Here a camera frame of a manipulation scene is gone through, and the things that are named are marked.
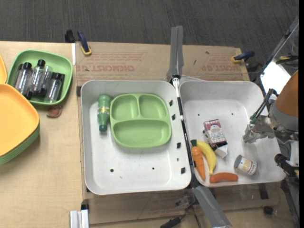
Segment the orange plate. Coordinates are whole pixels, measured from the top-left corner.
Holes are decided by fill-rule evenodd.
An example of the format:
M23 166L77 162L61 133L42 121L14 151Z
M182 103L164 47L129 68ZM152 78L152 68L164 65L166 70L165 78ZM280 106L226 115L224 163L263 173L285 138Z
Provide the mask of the orange plate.
M1 83L4 84L7 77L8 77L8 75L6 73L4 61L3 61L2 56L0 54L0 84Z
M39 115L14 87L0 84L0 156L18 147L38 127Z

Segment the robotic hand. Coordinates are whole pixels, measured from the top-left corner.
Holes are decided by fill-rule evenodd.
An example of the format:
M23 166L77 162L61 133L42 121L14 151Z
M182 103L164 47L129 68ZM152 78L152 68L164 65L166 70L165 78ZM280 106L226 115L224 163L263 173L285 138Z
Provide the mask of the robotic hand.
M290 156L278 154L275 161L289 175L299 178L299 71L289 79L281 94L270 105L268 116L260 115L266 106L272 89L262 105L250 117L243 140L254 143L259 138L276 137L279 144L288 145Z

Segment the banana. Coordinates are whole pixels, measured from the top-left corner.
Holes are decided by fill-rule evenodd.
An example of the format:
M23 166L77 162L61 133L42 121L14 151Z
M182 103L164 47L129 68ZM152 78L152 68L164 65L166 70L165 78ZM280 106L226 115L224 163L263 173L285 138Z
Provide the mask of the banana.
M206 157L209 166L209 174L212 175L213 169L217 164L217 157L213 149L210 147L209 144L202 141L197 141L197 146L200 148L200 150L203 152L204 156Z

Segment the dark gray floor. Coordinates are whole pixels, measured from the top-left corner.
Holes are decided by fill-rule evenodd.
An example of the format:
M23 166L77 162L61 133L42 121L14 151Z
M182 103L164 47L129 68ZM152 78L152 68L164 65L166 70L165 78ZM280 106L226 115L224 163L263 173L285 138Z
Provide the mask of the dark gray floor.
M255 51L264 63L299 13L299 0L0 0L0 40L64 42L67 29L88 41L170 44Z

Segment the wooden table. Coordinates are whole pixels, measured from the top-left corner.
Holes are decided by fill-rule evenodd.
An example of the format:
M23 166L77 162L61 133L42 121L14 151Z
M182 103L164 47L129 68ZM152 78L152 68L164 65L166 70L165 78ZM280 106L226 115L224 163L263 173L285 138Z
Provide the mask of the wooden table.
M72 62L75 60L72 47L68 43L0 41L0 54L9 71L16 55L25 49L53 52ZM16 158L0 165L0 227L67 228L69 212L80 209L84 186L76 85L77 73L74 67L72 84L66 100L61 104L60 117L49 118L47 107L35 106L40 117L40 136ZM287 200L279 183L272 183L270 190L277 192L281 212L288 213ZM229 202L230 205L235 203L233 200ZM225 214L233 227L293 227L288 215L281 218L266 217L261 208L231 210ZM210 227L205 215L199 214L198 219L202 227ZM157 218L94 227L154 228L168 220ZM180 227L197 227L194 216L187 215Z

